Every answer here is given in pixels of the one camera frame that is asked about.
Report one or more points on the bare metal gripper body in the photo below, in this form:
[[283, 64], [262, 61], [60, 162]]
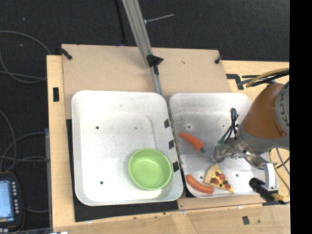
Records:
[[231, 151]]

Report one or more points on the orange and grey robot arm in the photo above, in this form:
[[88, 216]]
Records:
[[263, 116]]

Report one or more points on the pizza slice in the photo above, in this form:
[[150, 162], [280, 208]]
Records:
[[217, 178]]

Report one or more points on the orange carrot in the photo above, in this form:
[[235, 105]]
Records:
[[192, 140]]

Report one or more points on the white plastic tray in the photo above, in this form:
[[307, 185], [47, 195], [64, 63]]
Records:
[[207, 116], [109, 142]]

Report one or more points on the orange sausage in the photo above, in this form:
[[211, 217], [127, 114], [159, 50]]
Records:
[[198, 184]]

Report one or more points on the green bowl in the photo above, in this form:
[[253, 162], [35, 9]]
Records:
[[150, 169]]

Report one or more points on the brown cardboard board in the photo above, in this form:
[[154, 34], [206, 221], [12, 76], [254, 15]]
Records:
[[109, 69]]

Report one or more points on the black cylinder on white bracket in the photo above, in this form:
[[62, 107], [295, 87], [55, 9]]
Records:
[[258, 185]]

